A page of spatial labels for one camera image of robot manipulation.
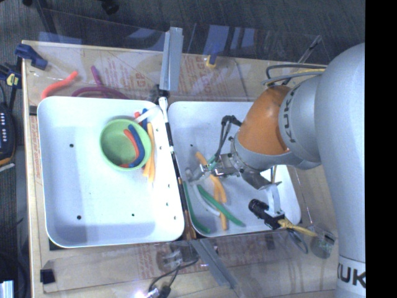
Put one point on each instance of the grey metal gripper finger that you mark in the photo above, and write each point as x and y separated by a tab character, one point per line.
191	174
205	168

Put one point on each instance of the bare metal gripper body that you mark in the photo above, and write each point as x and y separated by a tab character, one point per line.
226	164

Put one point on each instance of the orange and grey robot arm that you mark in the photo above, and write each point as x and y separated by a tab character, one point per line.
338	129

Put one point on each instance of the orange bendy stick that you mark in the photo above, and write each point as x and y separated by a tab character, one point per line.
221	188
224	222
152	154
145	168

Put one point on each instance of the white bendy stick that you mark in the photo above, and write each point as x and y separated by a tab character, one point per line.
149	113
201	199

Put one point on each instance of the green bendy stick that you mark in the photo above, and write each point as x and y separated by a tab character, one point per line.
221	208
190	210

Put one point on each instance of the white plastic tray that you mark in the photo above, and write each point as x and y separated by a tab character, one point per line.
93	191
192	129

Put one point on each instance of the thin black and white rod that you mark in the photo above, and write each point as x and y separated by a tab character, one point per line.
169	135

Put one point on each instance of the blue bendy stick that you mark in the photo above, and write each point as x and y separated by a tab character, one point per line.
141	146
144	120

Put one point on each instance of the red bendy stick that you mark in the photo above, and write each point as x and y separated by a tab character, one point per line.
57	85
134	143

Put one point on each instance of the green bowl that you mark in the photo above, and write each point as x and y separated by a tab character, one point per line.
113	144

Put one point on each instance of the purple bendy stick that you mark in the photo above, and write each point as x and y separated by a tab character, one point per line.
99	89

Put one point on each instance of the brown cardboard board red print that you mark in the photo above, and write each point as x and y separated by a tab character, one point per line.
93	265

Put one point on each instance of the black cylinder on white bracket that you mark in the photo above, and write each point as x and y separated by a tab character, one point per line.
263	211

